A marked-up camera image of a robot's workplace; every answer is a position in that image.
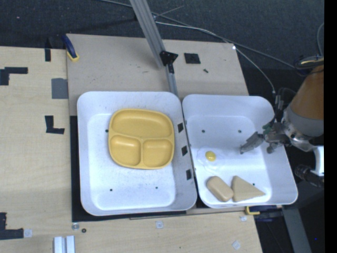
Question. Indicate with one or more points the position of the pale wood board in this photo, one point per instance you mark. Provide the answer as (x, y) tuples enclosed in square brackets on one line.
[(113, 67)]

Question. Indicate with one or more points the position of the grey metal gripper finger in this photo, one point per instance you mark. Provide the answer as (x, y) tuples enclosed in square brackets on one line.
[(252, 141), (272, 148)]

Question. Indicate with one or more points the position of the white and yellow fried egg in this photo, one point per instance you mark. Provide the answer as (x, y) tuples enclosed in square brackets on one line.
[(210, 155)]

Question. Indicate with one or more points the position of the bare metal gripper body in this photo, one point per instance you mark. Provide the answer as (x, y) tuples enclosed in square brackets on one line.
[(279, 136)]

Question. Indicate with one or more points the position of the beige triangular bread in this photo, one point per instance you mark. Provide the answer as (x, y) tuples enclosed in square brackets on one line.
[(245, 190)]

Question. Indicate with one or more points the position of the yellow divided plate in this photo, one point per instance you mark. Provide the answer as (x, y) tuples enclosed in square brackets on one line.
[(141, 125)]

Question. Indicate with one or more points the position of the black cylinder on white bracket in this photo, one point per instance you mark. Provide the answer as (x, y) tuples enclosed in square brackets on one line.
[(308, 173)]

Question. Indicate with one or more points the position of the thin rod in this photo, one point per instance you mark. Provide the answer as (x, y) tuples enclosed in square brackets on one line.
[(172, 80)]

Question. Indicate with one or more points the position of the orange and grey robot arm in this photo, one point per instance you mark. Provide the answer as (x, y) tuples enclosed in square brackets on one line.
[(308, 101)]

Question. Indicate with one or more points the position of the beige oval bread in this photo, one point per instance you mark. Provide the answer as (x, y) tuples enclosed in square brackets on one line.
[(219, 189)]

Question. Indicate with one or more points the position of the white plastic tray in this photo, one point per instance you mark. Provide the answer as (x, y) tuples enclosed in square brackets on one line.
[(226, 115), (131, 188)]

